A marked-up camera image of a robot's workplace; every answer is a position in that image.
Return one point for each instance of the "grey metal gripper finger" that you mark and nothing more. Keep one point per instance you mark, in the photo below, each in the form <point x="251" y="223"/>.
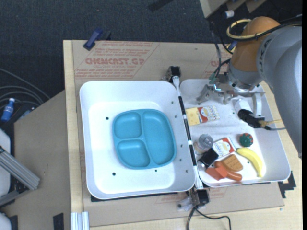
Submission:
<point x="227" y="98"/>
<point x="205" y="93"/>

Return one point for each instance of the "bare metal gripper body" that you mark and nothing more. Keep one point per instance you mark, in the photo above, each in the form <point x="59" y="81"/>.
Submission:
<point x="241" y="90"/>

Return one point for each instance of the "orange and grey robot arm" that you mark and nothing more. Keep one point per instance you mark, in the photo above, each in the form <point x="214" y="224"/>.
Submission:
<point x="280" y="61"/>

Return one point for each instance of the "yellow cheese carton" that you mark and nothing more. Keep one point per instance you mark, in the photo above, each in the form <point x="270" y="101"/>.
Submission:
<point x="195" y="116"/>

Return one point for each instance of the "white plastic tray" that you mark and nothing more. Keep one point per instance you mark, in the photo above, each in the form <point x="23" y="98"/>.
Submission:
<point x="227" y="128"/>
<point x="100" y="152"/>

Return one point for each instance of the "thin black and white rod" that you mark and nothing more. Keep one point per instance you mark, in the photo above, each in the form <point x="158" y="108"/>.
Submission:
<point x="185" y="123"/>

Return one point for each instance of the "green and red strawberry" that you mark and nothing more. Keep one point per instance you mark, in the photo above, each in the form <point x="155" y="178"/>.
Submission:
<point x="246" y="140"/>

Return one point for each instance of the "small grey-topped can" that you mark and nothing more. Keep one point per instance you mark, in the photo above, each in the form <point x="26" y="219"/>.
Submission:
<point x="205" y="141"/>

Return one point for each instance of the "red and white carton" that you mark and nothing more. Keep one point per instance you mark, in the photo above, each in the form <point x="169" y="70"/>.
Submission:
<point x="224" y="147"/>

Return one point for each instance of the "black bottle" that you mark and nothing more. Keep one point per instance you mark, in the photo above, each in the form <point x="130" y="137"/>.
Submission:
<point x="209" y="156"/>

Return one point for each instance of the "brown biscuit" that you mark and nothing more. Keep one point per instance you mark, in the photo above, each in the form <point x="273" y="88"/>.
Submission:
<point x="232" y="163"/>

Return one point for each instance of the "yellow banana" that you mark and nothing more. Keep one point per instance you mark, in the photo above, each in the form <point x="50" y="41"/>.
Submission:
<point x="253" y="159"/>

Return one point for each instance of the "brown cardboard board red print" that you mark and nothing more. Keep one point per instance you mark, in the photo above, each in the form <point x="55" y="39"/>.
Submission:
<point x="144" y="63"/>

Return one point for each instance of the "blue divided plate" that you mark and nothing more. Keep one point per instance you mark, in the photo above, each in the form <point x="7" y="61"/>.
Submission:
<point x="144" y="138"/>

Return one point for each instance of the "orange sausage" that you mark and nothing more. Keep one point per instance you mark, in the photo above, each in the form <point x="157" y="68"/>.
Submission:
<point x="233" y="175"/>

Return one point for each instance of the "blue plastic bottle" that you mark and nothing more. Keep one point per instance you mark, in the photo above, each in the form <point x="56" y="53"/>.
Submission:
<point x="7" y="109"/>

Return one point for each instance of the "black cylinder on white bracket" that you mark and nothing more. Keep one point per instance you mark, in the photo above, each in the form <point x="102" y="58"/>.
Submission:
<point x="249" y="117"/>

